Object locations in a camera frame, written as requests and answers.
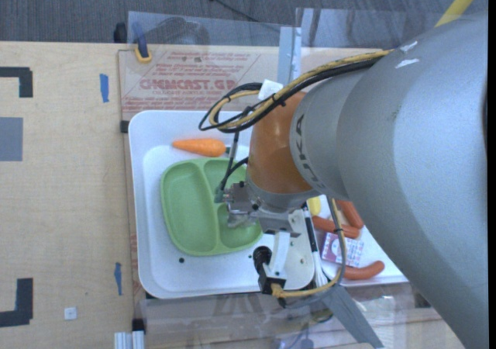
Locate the dull grey metal gripper finger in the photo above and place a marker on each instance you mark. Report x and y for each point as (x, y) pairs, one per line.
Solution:
(237, 221)

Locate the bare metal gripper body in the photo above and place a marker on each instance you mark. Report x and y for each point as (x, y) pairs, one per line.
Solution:
(243, 200)

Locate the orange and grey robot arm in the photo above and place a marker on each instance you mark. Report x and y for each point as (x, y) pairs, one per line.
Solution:
(407, 169)

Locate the green divided plate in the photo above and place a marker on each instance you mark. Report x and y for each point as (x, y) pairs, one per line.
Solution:
(186, 204)

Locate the orange carrot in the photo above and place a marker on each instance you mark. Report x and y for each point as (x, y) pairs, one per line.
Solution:
(201, 147)

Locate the yellow banana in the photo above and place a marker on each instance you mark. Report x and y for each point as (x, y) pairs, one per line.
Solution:
(314, 206)

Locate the thin black and white rod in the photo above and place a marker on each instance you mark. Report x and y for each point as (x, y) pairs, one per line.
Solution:
(313, 240)

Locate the red sausage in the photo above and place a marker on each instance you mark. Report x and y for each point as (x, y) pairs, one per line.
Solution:
(323, 224)
(352, 213)
(366, 270)

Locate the white plastic tray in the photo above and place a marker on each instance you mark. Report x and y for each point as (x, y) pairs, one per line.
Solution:
(155, 192)
(374, 250)

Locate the pink and white packet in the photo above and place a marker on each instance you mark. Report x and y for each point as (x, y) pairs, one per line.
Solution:
(350, 252)

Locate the brown cardboard board red print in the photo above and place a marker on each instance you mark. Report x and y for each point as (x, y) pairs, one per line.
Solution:
(186, 80)

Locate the small white square piece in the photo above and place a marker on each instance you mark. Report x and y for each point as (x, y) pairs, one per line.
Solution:
(70, 313)

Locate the black cylinder on white bracket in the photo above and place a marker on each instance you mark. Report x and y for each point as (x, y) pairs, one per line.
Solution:
(280, 250)

